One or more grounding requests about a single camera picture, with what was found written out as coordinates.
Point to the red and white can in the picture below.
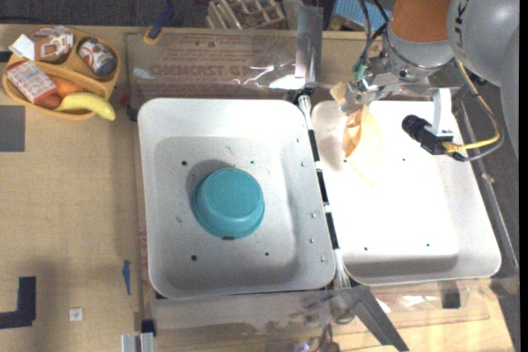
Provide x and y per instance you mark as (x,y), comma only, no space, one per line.
(97,57)

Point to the teal bowl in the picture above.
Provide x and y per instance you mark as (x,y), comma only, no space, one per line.
(229,203)

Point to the white plastic tray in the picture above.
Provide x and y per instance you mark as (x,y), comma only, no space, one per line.
(231,128)
(404,210)

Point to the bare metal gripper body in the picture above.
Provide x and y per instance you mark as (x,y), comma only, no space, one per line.
(383,84)

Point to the white and orange carton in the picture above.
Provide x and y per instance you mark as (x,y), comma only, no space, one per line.
(51,45)

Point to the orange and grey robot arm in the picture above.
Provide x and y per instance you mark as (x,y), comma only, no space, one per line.
(425,0)

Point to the red toy food piece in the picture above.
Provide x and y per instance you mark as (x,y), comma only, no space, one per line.
(50,101)

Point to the yellow banana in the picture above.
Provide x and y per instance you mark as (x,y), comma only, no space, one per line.
(86,102)

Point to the brown cardboard board red print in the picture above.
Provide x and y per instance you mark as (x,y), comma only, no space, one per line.
(198,66)

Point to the tan packet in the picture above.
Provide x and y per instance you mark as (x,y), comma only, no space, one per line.
(363,130)

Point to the orange carrot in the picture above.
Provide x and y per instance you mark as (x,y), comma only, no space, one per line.
(68,86)

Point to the orange divided plate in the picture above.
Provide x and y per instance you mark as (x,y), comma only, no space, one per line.
(88,84)

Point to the white and red packet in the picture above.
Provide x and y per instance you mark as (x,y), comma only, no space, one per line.
(31,80)

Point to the black cylinder on white bracket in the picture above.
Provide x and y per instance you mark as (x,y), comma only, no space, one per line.
(425,134)

